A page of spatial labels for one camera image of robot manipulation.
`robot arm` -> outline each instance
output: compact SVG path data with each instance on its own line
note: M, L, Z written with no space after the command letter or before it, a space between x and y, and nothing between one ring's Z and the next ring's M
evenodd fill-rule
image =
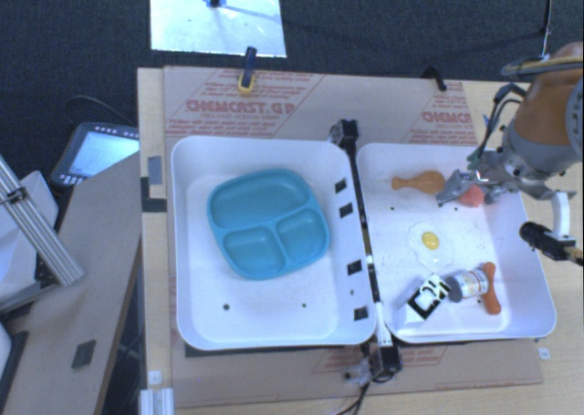
M550 200L554 207L554 230L534 223L525 224L521 237L555 260L571 260L582 265L582 252L568 236L568 198L546 186L546 180L582 161L582 52L581 42L562 47L548 60L511 64L503 73L536 75L527 90L514 84L502 87L494 99L485 140L468 158L468 171L455 171L444 189L436 194L439 205L458 198L472 185L481 187L485 202L496 202L506 192L524 192L537 200ZM503 99L510 93L523 101ZM501 108L508 101L519 109L505 128L503 142L496 150L485 148L497 126Z

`metal can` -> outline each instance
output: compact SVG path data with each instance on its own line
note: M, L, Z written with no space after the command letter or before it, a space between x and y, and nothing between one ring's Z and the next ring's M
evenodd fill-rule
M455 303L460 302L463 298L486 294L489 290L488 277L479 267L446 277L444 282L450 287L448 298Z

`red toy object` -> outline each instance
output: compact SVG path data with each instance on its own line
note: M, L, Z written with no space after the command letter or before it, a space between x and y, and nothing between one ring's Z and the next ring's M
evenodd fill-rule
M471 185L467 192L459 196L458 201L465 206L478 207L485 202L485 194L479 186Z

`blue plate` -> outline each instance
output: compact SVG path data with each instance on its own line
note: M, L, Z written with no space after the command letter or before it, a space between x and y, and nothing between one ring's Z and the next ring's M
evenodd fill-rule
M217 186L207 215L225 259L249 279L291 273L329 249L329 227L317 199L290 170L257 171Z

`screen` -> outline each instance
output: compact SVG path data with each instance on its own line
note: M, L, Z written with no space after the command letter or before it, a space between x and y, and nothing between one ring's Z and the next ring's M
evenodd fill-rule
M69 171L74 175L91 177L130 156L139 148L138 140L90 131Z

